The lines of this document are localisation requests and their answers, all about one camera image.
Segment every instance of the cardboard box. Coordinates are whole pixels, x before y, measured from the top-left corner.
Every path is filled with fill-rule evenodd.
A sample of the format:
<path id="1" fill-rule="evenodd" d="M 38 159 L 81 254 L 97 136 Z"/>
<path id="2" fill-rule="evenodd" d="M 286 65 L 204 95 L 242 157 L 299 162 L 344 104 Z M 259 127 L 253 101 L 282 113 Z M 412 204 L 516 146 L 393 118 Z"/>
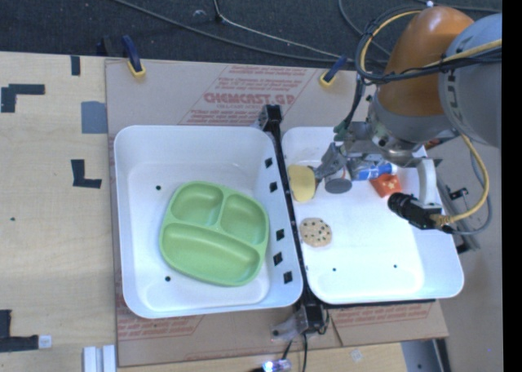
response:
<path id="1" fill-rule="evenodd" d="M 109 155 L 116 134 L 131 125 L 250 126 L 265 104 L 279 104 L 281 129 L 336 126 L 348 114 L 355 73 L 341 71 L 330 87 L 324 69 L 148 60 L 134 77 L 125 60 L 106 61 Z M 354 119 L 365 117 L 364 104 Z M 113 248 L 116 271 L 117 348 L 120 366 L 282 353 L 271 326 L 293 307 L 149 320 L 136 316 L 122 296 L 113 159 Z M 438 302 L 330 309 L 330 325 L 310 339 L 311 350 L 447 336 Z"/>

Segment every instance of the black tape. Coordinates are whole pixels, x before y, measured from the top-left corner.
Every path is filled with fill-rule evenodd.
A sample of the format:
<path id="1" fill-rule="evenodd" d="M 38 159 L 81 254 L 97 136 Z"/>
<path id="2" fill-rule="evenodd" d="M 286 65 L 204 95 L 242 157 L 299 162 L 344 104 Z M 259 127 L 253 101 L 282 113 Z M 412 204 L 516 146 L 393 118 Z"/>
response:
<path id="1" fill-rule="evenodd" d="M 72 55 L 71 56 L 71 74 L 73 76 L 80 76 L 82 69 L 80 68 L 80 56 Z"/>
<path id="2" fill-rule="evenodd" d="M 79 186 L 83 188 L 100 188 L 101 179 L 85 179 L 85 161 L 82 159 L 71 160 L 71 166 L 73 167 L 73 186 Z"/>
<path id="3" fill-rule="evenodd" d="M 0 103 L 0 113 L 14 113 L 17 95 L 44 95 L 46 86 L 41 84 L 9 84 L 2 88 L 2 102 Z"/>
<path id="4" fill-rule="evenodd" d="M 82 102 L 82 133 L 106 134 L 107 132 L 105 104 L 98 101 Z"/>
<path id="5" fill-rule="evenodd" d="M 0 310 L 0 352 L 21 352 L 38 349 L 39 337 L 13 337 L 10 333 L 11 310 Z"/>

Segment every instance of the blue clamp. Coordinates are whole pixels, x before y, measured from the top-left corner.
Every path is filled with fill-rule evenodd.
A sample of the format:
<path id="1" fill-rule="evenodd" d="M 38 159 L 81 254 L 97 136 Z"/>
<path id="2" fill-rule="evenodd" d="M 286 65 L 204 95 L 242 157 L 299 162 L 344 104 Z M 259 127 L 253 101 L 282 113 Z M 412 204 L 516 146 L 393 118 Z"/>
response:
<path id="1" fill-rule="evenodd" d="M 130 72 L 135 78 L 141 78 L 145 75 L 145 67 L 141 64 L 134 42 L 129 36 L 125 35 L 122 37 L 122 43 L 129 57 L 127 65 L 129 66 Z"/>
<path id="2" fill-rule="evenodd" d="M 335 75 L 346 64 L 347 61 L 348 58 L 345 55 L 339 57 L 338 60 L 332 66 L 332 69 L 324 72 L 321 75 L 321 77 L 319 78 L 319 83 L 324 87 L 328 87 L 332 83 L 334 83 Z"/>

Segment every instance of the cookie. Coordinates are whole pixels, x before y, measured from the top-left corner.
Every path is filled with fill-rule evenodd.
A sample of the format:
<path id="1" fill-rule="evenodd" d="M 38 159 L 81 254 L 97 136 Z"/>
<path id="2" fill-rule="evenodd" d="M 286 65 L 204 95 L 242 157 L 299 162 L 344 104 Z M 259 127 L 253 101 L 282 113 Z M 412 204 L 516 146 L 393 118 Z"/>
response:
<path id="1" fill-rule="evenodd" d="M 322 247 L 332 241 L 332 230 L 322 219 L 304 219 L 299 225 L 303 241 L 312 247 Z"/>

